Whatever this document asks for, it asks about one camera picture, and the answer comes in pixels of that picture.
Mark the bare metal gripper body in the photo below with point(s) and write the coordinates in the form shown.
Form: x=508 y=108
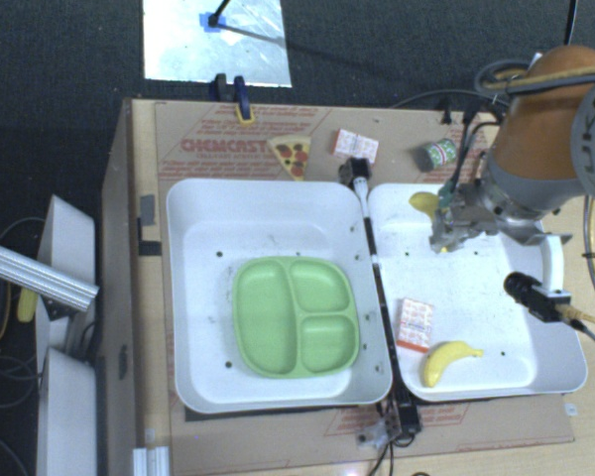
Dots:
x=476 y=211

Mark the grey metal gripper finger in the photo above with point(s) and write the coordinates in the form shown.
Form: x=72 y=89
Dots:
x=438 y=236
x=460 y=239

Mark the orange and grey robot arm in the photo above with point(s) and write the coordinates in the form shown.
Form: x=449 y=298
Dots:
x=540 y=132

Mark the yellow banana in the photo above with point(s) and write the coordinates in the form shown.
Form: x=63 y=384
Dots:
x=441 y=362
x=424 y=202

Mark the thin black and white rod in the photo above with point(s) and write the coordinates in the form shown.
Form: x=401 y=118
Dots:
x=377 y=261

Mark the green and white can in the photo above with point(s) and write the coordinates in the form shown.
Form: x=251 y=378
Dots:
x=439 y=154

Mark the white plastic tray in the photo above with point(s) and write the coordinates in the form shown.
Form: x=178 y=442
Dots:
x=476 y=305
x=208 y=315

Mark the white and orange carton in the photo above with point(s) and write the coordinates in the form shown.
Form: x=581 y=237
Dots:
x=356 y=146
x=416 y=324

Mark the toy pizza slice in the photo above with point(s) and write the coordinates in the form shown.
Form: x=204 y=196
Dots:
x=292 y=155

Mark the green divided plate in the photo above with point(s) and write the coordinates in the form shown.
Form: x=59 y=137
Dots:
x=268 y=315

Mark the brown cardboard board red print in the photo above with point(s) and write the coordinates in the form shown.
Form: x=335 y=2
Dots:
x=287 y=429

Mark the black cylinder on white bracket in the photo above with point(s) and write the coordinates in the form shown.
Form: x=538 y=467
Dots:
x=535 y=293

